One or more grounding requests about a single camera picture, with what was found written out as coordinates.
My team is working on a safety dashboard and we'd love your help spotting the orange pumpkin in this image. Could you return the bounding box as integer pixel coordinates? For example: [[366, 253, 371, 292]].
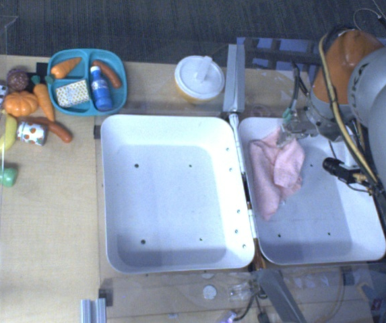
[[2, 90, 40, 118]]

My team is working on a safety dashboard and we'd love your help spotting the blue divided plate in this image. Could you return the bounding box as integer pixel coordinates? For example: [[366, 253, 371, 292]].
[[46, 48, 128, 118]]

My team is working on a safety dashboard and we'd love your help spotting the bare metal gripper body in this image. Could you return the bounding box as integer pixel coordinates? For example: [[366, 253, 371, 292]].
[[285, 111, 340, 143]]

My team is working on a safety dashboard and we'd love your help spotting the yellow cup with white lid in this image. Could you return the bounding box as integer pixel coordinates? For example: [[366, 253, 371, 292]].
[[174, 55, 226, 105]]

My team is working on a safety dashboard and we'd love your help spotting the orange carrot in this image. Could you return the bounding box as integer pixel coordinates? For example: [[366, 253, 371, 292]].
[[45, 57, 83, 85], [30, 75, 57, 123]]

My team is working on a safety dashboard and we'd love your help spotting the black cylinder on white bracket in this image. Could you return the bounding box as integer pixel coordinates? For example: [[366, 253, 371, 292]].
[[322, 139, 362, 185]]

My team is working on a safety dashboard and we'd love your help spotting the white plastic tray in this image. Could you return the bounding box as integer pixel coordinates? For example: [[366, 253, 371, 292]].
[[238, 116, 386, 266], [100, 114, 256, 275]]

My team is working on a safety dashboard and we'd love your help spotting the white can with orange print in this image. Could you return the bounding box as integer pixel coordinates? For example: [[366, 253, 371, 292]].
[[15, 120, 49, 147]]

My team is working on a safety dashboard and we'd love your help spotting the blue bottle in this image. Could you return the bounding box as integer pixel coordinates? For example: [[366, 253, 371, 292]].
[[89, 65, 114, 112]]

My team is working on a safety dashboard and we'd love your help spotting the white yellow-dotted carton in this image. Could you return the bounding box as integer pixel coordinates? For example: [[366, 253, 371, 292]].
[[55, 79, 91, 109]]

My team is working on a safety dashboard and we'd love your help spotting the pink cloth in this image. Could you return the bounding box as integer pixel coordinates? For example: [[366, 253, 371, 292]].
[[247, 126, 306, 222]]

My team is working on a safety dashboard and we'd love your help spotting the yellow banana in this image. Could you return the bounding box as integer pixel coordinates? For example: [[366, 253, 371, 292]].
[[0, 112, 19, 154]]

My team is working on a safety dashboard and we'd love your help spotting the brown sausage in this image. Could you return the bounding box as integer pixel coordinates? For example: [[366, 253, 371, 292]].
[[92, 59, 123, 90], [20, 116, 73, 144]]

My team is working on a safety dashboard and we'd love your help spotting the brown muffin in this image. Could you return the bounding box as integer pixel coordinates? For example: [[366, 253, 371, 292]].
[[5, 67, 30, 92]]

